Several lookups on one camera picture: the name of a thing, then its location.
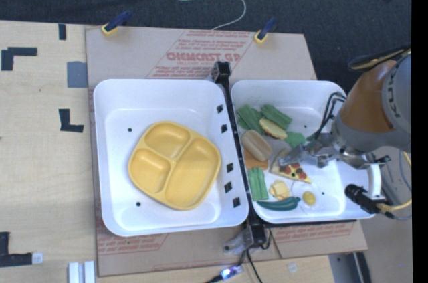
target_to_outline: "wooden table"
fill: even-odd
[[[67,282],[69,262],[96,261],[87,88],[68,88],[67,63],[86,62],[83,25],[0,21],[0,49],[37,48],[0,71],[0,231],[9,253],[43,263],[0,268],[0,282]],[[83,132],[60,131],[59,109]],[[291,272],[287,265],[295,263]],[[257,262],[264,282],[334,282],[328,256]],[[224,267],[97,278],[97,282],[206,282]],[[233,282],[257,282],[249,264]]]

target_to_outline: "pizza slice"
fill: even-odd
[[[280,151],[280,153],[275,158],[274,163],[272,164],[270,172],[275,175],[286,177],[288,179],[293,179],[295,181],[312,183],[308,174],[305,172],[305,170],[303,170],[302,166],[299,163],[292,163],[281,167],[278,163],[278,157],[283,157],[284,155],[285,154],[283,153],[283,151]]]

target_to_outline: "cardboard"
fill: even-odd
[[[223,244],[240,227],[123,238],[102,222],[93,91],[109,78],[192,78],[211,75],[216,61],[231,64],[231,86],[238,80],[315,80],[303,35],[269,34],[263,44],[252,32],[200,31],[120,27],[106,37],[100,27],[86,28],[88,88],[96,207],[98,274],[109,276],[234,264],[239,256],[226,254]],[[273,228],[274,241],[256,250],[254,260],[274,260],[366,249],[359,221],[332,225]]]

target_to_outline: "clamp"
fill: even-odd
[[[276,23],[276,19],[275,17],[272,17],[265,25],[265,27],[263,27],[263,29],[259,30],[255,36],[254,36],[254,41],[257,44],[262,44],[264,43],[264,41],[266,40],[266,37],[268,36],[268,32],[274,32],[276,30],[277,27],[277,23]]]
[[[110,20],[106,25],[101,27],[101,31],[104,35],[112,35],[118,30],[118,26],[126,25],[132,14],[129,11],[125,11],[119,14],[114,19]]]

